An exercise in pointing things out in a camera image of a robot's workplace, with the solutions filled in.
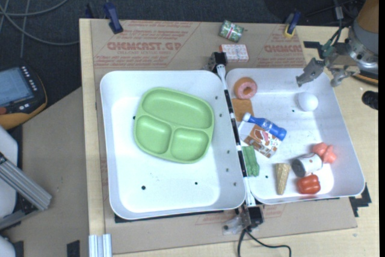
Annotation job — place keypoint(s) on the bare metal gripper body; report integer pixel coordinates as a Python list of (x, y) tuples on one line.
[(362, 58)]

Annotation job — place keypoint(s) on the green divided plate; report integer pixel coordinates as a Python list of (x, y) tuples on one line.
[(177, 108)]

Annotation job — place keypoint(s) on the orange doughnut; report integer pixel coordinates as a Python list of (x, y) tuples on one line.
[(239, 92)]

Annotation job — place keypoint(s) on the white can with grey lid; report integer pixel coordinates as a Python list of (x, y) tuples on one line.
[(309, 164)]

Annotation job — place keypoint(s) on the orange and white box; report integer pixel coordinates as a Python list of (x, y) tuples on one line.
[(236, 53)]

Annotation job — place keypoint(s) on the orange bell pepper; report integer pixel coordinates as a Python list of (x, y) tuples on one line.
[(308, 185)]

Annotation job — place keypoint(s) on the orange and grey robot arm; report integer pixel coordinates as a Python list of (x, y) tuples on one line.
[(368, 16)]

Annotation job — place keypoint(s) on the blue bottle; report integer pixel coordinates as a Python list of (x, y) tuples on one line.
[(270, 127)]

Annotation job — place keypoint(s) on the brown cardboard board red print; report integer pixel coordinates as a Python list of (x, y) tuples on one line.
[(168, 48)]

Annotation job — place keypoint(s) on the white plastic tray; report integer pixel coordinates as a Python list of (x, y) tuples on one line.
[(180, 189), (306, 129)]

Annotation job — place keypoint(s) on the green patterned can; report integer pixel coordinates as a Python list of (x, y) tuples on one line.
[(231, 30)]

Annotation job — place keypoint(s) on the orange square biscuit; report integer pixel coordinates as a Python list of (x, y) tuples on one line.
[(240, 106)]

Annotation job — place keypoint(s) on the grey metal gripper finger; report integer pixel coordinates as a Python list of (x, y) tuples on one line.
[(311, 71), (339, 77)]

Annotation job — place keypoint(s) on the pink lumpy toy food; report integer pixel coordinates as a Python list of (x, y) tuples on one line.
[(325, 152)]

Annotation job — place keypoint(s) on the tan ice cream cone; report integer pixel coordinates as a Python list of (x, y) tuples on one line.
[(282, 177)]

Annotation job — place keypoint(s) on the thin black and white rod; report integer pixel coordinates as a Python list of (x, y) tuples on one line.
[(228, 99)]

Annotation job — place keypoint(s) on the white egg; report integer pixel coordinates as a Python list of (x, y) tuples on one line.
[(308, 101)]

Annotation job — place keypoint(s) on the white printed carton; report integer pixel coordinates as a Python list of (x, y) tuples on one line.
[(257, 143)]

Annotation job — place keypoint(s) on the green toy beans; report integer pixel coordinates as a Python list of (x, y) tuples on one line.
[(252, 161)]

